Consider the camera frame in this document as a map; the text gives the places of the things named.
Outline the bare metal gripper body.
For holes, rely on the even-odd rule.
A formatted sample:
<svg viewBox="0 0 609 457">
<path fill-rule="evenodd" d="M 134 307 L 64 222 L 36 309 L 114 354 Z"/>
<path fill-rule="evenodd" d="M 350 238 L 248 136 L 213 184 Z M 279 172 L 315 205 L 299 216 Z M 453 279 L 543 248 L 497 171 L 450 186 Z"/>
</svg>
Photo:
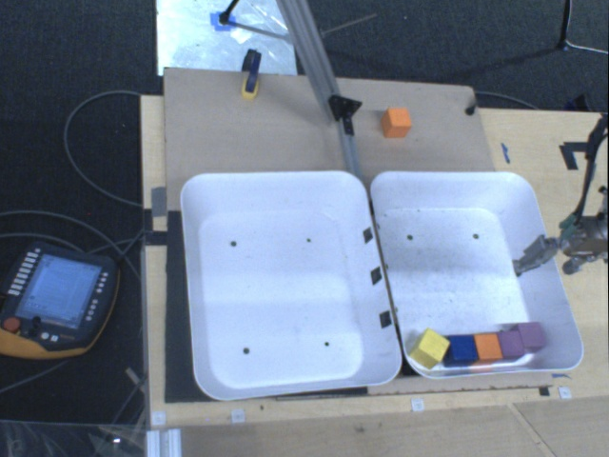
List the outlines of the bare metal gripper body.
<svg viewBox="0 0 609 457">
<path fill-rule="evenodd" d="M 608 262 L 608 222 L 606 214 L 582 216 L 574 214 L 560 223 L 560 250 L 568 257 L 562 271 L 572 275 L 584 264 Z"/>
</svg>

